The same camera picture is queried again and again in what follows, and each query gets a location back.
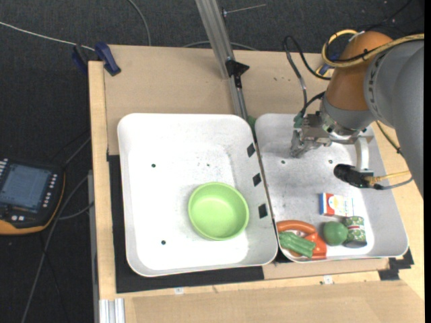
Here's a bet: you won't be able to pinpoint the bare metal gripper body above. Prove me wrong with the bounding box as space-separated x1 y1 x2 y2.
297 112 363 147

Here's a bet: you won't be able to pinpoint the white plastic tray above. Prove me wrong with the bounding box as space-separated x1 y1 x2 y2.
254 112 410 264
117 112 279 278

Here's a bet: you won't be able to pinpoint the white and orange carton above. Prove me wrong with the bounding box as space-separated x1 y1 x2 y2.
318 192 356 218

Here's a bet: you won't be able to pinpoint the orange sausage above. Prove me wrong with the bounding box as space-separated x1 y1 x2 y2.
275 219 318 238

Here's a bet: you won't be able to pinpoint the green ball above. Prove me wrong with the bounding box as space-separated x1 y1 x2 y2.
322 221 350 247

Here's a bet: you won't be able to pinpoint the green bean pods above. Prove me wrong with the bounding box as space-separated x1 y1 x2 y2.
278 231 317 259

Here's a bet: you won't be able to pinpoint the green and white can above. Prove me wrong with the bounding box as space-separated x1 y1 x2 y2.
341 215 368 249

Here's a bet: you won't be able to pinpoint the green bowl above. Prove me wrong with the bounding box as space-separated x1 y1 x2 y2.
187 181 251 242

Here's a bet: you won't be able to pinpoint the pale wood board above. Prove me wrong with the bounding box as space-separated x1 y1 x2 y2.
103 44 416 295

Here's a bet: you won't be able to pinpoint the black cylinder on white bracket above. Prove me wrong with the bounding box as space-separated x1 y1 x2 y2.
333 135 375 189

